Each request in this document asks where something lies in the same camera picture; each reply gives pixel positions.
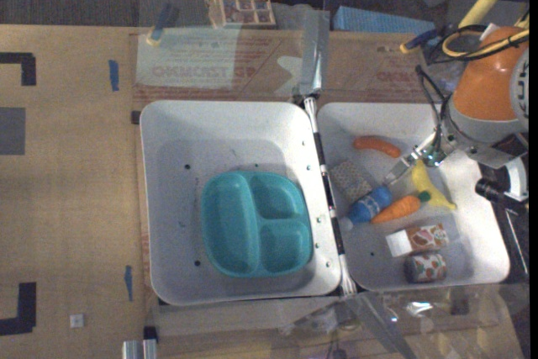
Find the blue bottle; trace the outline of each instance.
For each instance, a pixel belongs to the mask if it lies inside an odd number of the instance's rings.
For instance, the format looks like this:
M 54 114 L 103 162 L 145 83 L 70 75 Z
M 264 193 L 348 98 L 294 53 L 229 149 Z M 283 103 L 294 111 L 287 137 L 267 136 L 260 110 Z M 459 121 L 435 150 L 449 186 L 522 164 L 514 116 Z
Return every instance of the blue bottle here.
M 369 222 L 374 215 L 379 214 L 382 209 L 385 209 L 393 201 L 393 194 L 385 186 L 374 188 L 363 198 L 353 203 L 350 212 L 347 214 L 348 220 L 352 224 Z M 352 226 L 349 222 L 345 222 L 347 229 Z

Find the orange carrot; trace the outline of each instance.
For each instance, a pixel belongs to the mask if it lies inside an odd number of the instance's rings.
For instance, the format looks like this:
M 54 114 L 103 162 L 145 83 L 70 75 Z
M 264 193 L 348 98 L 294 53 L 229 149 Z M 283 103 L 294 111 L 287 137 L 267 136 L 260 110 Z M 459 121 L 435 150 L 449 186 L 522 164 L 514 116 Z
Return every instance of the orange carrot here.
M 358 150 L 378 150 L 395 159 L 402 154 L 396 145 L 375 136 L 359 136 L 353 140 L 353 146 Z
M 379 214 L 372 217 L 370 223 L 384 223 L 386 221 L 400 219 L 420 209 L 420 205 L 428 200 L 430 195 L 422 192 L 418 197 L 410 194 L 388 205 Z

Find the gray square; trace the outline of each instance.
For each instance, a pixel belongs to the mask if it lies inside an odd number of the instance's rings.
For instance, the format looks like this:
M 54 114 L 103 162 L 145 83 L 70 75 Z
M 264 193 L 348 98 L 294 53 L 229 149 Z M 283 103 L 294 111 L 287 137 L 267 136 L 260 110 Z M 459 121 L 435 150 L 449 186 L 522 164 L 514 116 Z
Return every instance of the gray square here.
M 0 108 L 0 156 L 24 154 L 26 109 Z

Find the teal container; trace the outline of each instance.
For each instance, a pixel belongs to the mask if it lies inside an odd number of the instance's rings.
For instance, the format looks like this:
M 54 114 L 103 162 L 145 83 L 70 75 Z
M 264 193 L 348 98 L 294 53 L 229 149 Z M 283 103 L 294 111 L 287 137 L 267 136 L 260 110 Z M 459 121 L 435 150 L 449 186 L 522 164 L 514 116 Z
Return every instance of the teal container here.
M 281 175 L 219 174 L 203 188 L 200 215 L 208 258 L 230 277 L 286 275 L 312 257 L 303 193 Z

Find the teal bowl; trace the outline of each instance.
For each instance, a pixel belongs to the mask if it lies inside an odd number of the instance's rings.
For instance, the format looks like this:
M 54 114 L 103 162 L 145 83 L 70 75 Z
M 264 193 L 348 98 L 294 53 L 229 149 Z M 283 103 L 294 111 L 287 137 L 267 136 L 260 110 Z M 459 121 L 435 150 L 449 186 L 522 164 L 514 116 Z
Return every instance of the teal bowl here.
M 234 171 L 211 178 L 200 216 L 208 258 L 230 277 L 286 275 L 312 258 L 303 193 L 281 175 Z

